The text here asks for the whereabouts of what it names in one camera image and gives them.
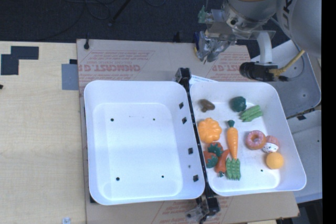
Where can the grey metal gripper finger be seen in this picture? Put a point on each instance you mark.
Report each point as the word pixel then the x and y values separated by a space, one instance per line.
pixel 204 46
pixel 218 51

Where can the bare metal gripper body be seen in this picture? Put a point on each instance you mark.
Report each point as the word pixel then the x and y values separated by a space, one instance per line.
pixel 223 25

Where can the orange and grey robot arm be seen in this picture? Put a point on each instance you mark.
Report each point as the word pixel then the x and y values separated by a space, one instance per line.
pixel 296 8

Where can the white paper sheet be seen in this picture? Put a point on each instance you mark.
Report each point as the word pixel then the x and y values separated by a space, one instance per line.
pixel 203 79

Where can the brown mushroom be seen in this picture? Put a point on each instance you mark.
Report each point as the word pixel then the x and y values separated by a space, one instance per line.
pixel 207 105

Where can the green broccoli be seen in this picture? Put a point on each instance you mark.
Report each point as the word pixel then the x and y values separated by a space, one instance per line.
pixel 238 104

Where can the brown cardboard board red print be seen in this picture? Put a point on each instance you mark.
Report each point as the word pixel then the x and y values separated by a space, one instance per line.
pixel 136 65

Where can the green asparagus bundle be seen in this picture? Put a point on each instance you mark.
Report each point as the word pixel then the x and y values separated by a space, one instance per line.
pixel 251 113

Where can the thin black rod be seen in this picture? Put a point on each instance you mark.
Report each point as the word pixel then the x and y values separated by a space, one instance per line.
pixel 196 123

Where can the orange pumpkin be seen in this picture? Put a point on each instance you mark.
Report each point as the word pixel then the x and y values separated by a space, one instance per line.
pixel 209 130

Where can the orange carrot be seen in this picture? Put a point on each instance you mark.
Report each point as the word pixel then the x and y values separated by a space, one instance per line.
pixel 232 139

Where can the pink doughnut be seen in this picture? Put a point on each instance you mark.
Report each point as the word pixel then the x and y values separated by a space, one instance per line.
pixel 256 140

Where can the red tomato with green top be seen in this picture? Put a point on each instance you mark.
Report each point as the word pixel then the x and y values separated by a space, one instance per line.
pixel 215 148
pixel 210 160

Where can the pink cupcake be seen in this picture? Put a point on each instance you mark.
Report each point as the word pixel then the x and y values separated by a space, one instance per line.
pixel 271 144

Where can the red chili pepper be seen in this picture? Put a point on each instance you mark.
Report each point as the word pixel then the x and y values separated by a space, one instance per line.
pixel 221 164

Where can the green pea pods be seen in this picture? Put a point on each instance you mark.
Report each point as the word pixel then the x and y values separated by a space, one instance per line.
pixel 233 169

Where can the white plastic tray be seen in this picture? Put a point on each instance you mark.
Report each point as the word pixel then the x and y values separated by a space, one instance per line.
pixel 136 144
pixel 252 181

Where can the orange ball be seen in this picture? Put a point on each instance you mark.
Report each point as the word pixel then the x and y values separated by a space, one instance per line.
pixel 274 160

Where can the black cylinder on white bracket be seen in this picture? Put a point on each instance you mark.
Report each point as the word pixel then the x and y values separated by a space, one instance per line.
pixel 256 70

